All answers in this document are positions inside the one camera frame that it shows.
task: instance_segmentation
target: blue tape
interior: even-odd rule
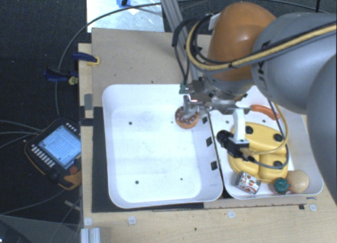
[[[120,8],[123,8],[123,7],[125,7],[125,6],[131,6],[131,1],[130,1],[130,0],[127,0],[126,5],[122,5],[122,0],[116,0],[116,3],[117,3],[117,5],[118,5]]]

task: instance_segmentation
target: white tray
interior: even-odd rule
[[[248,91],[248,96],[246,98],[236,104],[239,107],[250,107],[251,105],[264,105],[269,107],[268,101],[260,93],[256,86],[253,86]],[[303,118],[301,115],[295,114],[287,109],[281,108],[281,110],[287,120],[290,134],[288,143],[290,151],[288,170],[300,169],[303,170],[309,177],[310,185],[308,189],[300,195],[318,194],[323,188],[323,179],[310,147],[310,141]],[[245,120],[246,122],[264,124],[276,130],[279,129],[276,121],[262,113],[250,111],[247,115],[245,115]],[[215,136],[220,130],[230,131],[234,125],[233,117],[231,115],[224,116],[218,111],[211,112],[211,121]],[[246,193],[245,191],[235,187],[237,174],[232,170],[229,164],[227,151],[222,148],[218,142],[216,142],[216,146],[220,158],[225,188],[232,197],[236,199],[253,199],[280,196],[270,184],[262,183],[256,195]],[[294,196],[299,194],[287,193],[286,195]]]
[[[195,203],[221,196],[214,141],[206,144],[212,137],[210,121],[180,128],[174,114],[182,100],[179,85],[113,85],[104,91],[108,190],[117,206]]]

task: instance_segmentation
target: tin can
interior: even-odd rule
[[[262,181],[260,179],[257,179],[246,172],[240,172],[236,182],[235,186],[241,190],[246,191],[247,193],[256,194],[257,191],[260,188]]]

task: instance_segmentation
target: orange button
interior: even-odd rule
[[[76,166],[72,166],[71,168],[69,168],[69,172],[70,174],[75,175],[78,172],[78,168]]]

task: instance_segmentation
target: yellow cable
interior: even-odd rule
[[[265,155],[265,154],[272,154],[275,153],[277,151],[279,151],[281,148],[283,148],[285,146],[285,144],[287,144],[288,140],[289,140],[289,129],[288,129],[288,123],[286,122],[286,119],[282,113],[282,111],[280,110],[279,106],[277,104],[275,104],[275,107],[277,108],[277,112],[280,114],[280,117],[283,120],[284,123],[284,129],[285,129],[285,138],[283,139],[282,143],[275,149],[271,149],[271,150],[264,150],[264,151],[254,151],[251,150],[249,148],[242,148],[240,149],[240,151],[247,156],[253,156],[253,155]]]
[[[228,64],[209,65],[209,64],[200,63],[192,55],[192,53],[191,53],[190,44],[191,44],[192,34],[194,33],[194,30],[195,30],[196,26],[197,26],[197,24],[195,24],[193,26],[193,28],[189,32],[189,35],[187,36],[187,40],[186,40],[186,53],[187,53],[187,56],[190,59],[190,61],[195,66],[199,67],[200,69],[208,70],[208,71],[216,71],[216,70],[221,71],[221,70],[229,68],[230,66],[239,67],[240,65],[243,65],[245,63],[248,63],[248,62],[251,62],[253,60],[262,58],[264,56],[268,56],[268,55],[280,52],[282,50],[285,50],[285,49],[287,49],[289,47],[292,47],[294,45],[297,45],[297,44],[302,43],[304,41],[307,41],[309,39],[312,39],[312,38],[315,38],[317,36],[320,36],[320,35],[323,35],[323,34],[327,34],[327,33],[330,33],[330,32],[333,32],[333,31],[337,30],[337,24],[334,24],[334,25],[327,26],[325,28],[318,29],[318,30],[315,30],[313,32],[301,35],[301,36],[299,36],[297,38],[294,38],[294,39],[292,39],[290,41],[287,41],[287,42],[285,42],[285,43],[283,43],[281,45],[278,45],[278,46],[272,47],[270,49],[267,49],[267,50],[265,50],[263,52],[259,52],[259,53],[254,54],[254,55],[247,56],[247,57],[242,58],[242,59],[234,60],[234,61],[232,61],[231,63],[228,63]]]

